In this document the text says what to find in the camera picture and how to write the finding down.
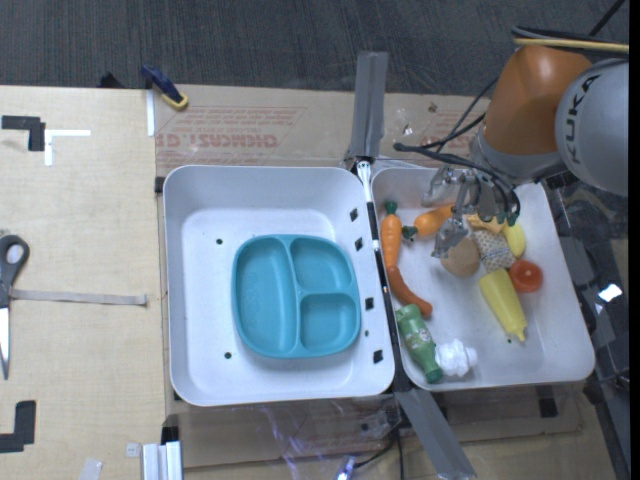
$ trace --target blue divided plate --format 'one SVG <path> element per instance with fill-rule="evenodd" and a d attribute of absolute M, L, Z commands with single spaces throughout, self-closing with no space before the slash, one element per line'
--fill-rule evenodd
<path fill-rule="evenodd" d="M 231 300 L 240 337 L 263 356 L 335 354 L 360 331 L 353 266 L 324 238 L 264 235 L 246 241 L 233 261 Z"/>

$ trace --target scissors blade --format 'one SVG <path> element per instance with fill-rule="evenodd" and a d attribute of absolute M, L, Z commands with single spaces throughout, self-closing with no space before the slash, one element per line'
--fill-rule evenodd
<path fill-rule="evenodd" d="M 9 307 L 0 307 L 0 359 L 2 376 L 9 378 Z"/>

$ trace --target wooden table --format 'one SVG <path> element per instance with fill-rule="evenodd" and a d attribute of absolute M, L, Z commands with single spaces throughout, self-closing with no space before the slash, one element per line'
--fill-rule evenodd
<path fill-rule="evenodd" d="M 233 106 L 252 90 L 198 91 Z M 252 94 L 260 100 L 264 91 Z M 317 95 L 294 93 L 276 91 L 274 97 L 296 96 L 294 101 L 308 103 L 307 118 L 313 116 Z M 450 103 L 458 110 L 467 103 L 464 98 L 402 98 L 419 98 L 420 105 Z M 37 403 L 36 428 L 35 442 L 24 451 L 0 455 L 0 478 L 73 479 L 88 458 L 102 462 L 101 480 L 140 478 L 139 459 L 127 456 L 127 445 L 159 442 L 167 393 L 156 145 L 147 132 L 147 93 L 0 87 L 0 101 L 2 115 L 38 116 L 47 129 L 91 133 L 56 137 L 53 165 L 45 166 L 42 152 L 28 151 L 27 132 L 0 130 L 0 233 L 18 234 L 31 248 L 15 287 L 148 297 L 146 307 L 12 301 L 11 371 L 8 381 L 0 381 L 0 434 L 13 431 L 15 405 L 24 400 Z M 336 94 L 326 101 L 334 118 L 318 116 L 311 122 L 324 122 L 325 136 L 344 137 L 347 144 L 352 100 Z M 163 115 L 166 121 L 168 110 L 156 110 L 160 122 Z M 429 117 L 428 112 L 422 116 Z M 402 125 L 399 118 L 388 122 Z M 425 123 L 425 130 L 439 126 Z M 295 144 L 296 138 L 288 140 Z M 465 442 L 463 448 L 482 479 L 615 478 L 593 407 L 582 396 L 577 407 L 577 431 Z M 435 478 L 417 440 L 404 442 L 406 478 Z M 324 479 L 333 477 L 338 461 L 216 466 L 186 471 L 185 478 Z M 397 477 L 397 452 L 364 471 L 366 478 Z"/>

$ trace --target brown ball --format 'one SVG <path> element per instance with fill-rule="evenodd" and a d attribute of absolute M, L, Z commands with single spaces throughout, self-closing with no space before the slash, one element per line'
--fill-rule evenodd
<path fill-rule="evenodd" d="M 440 263 L 451 274 L 457 277 L 469 277 L 480 268 L 480 253 L 476 244 L 464 237 L 455 247 L 447 251 L 448 258 L 441 258 Z"/>

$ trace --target transparent plastic sheet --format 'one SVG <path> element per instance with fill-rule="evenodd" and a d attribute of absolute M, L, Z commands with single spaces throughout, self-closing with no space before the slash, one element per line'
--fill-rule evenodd
<path fill-rule="evenodd" d="M 190 99 L 189 108 L 181 113 L 168 108 L 158 97 L 154 98 L 159 178 L 176 167 L 194 164 L 346 167 L 353 118 L 352 94 L 180 88 Z M 417 154 L 398 153 L 393 143 L 421 145 L 442 139 L 470 101 L 471 98 L 456 96 L 386 95 L 385 137 L 376 167 L 439 166 Z M 481 100 L 468 120 L 478 117 L 486 103 Z M 451 141 L 442 152 L 468 156 L 468 143 L 474 131 Z M 162 223 L 162 210 L 159 211 Z M 396 421 L 395 416 L 388 419 L 398 410 L 390 392 L 366 399 L 203 408 L 180 400 L 169 380 L 166 388 L 165 427 L 176 425 L 180 429 L 181 439 L 187 443 L 185 467 L 193 470 L 213 467 L 214 471 L 222 472 L 234 465 L 250 468 L 252 464 L 262 464 L 279 471 L 284 478 L 289 475 L 291 478 L 334 478 L 349 456 L 356 457 L 355 462 L 365 462 L 388 448 L 395 433 L 402 436 L 405 446 L 412 443 L 414 450 L 417 448 L 426 456 L 406 421 Z M 460 441 L 470 442 L 573 432 L 581 421 L 576 408 L 580 389 L 580 383 L 542 389 L 540 386 L 469 389 L 435 393 L 435 399 Z M 395 469 L 378 472 L 373 466 L 375 460 L 366 466 L 373 469 L 364 477 L 397 476 Z M 398 460 L 396 455 L 395 468 L 400 467 Z M 355 470 L 354 478 L 358 478 L 358 474 Z"/>

